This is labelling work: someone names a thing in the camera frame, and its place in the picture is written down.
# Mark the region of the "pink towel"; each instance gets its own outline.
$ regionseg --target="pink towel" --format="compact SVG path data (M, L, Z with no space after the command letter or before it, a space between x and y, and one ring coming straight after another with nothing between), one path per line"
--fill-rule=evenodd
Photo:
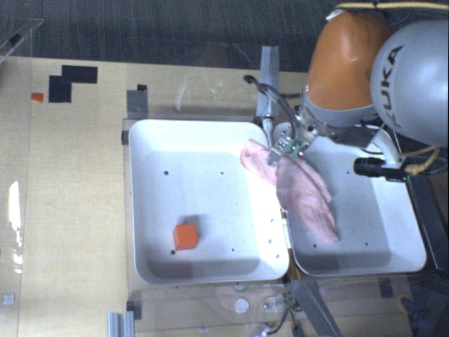
M279 204L300 218L325 243L338 241L335 221L328 203L332 197L326 183L308 163L291 156L281 157L276 167L267 165L268 150L249 140L241 151L245 169L276 186Z

